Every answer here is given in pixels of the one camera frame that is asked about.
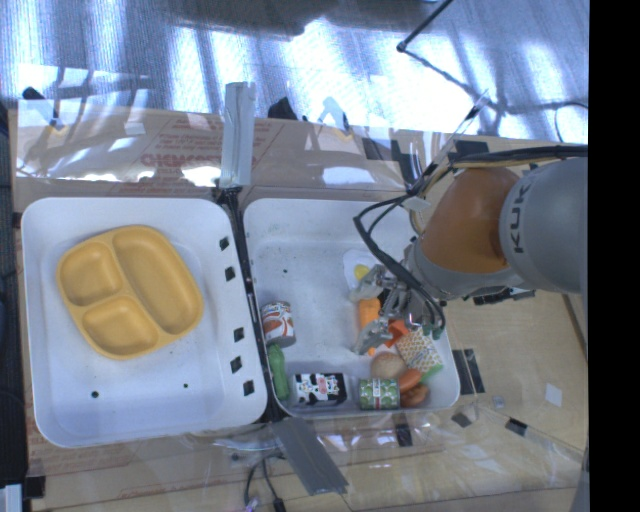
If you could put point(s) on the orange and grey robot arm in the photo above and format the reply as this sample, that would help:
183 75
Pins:
540 225

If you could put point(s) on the green can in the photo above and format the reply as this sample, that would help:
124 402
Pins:
379 394

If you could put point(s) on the white plastic tray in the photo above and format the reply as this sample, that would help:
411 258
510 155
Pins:
150 400
310 260

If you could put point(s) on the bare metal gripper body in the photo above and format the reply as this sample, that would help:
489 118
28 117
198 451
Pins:
404 300

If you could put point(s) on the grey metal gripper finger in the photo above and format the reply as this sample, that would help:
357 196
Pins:
372 336
369 281

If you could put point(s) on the brown cardboard board red print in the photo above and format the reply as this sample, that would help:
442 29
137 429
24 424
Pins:
190 150

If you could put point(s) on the black and white cow carton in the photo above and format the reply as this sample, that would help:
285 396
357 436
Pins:
320 389

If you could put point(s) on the orange carrot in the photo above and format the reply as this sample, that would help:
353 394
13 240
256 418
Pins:
368 311

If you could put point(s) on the white and yellow fried egg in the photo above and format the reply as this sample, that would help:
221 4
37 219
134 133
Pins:
357 267

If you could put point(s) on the orange and white can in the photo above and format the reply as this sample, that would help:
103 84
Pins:
277 322

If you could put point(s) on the orange sausage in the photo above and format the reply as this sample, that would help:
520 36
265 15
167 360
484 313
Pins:
410 380

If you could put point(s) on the black cylinder on white bracket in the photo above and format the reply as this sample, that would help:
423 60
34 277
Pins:
500 296

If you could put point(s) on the brown doughnut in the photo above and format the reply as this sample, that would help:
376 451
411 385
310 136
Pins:
415 396

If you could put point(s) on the green bottle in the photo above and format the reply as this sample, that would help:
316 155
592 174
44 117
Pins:
279 372

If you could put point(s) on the tan bread bun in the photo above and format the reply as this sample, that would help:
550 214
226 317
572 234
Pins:
387 365

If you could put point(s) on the yellow divided plate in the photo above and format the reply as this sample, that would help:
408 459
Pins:
130 290

